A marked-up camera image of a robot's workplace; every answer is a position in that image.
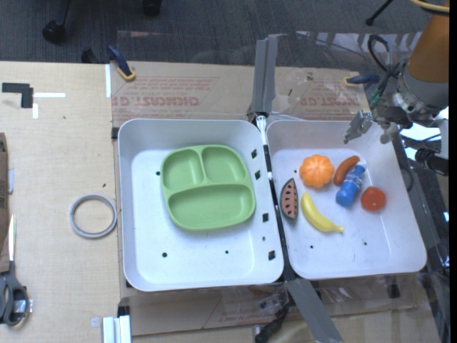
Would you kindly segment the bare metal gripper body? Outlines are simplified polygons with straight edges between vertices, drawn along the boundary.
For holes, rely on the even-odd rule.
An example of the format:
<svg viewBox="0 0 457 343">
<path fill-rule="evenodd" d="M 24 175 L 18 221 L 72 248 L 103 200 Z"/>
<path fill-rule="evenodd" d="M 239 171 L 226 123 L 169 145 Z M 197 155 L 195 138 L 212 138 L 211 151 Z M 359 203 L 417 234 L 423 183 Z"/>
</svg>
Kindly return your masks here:
<svg viewBox="0 0 457 343">
<path fill-rule="evenodd" d="M 410 91 L 398 90 L 393 96 L 381 96 L 375 90 L 369 97 L 372 117 L 378 123 L 396 123 L 403 128 L 410 128 L 413 123 L 431 126 L 435 117 L 435 106 L 419 99 Z"/>
</svg>

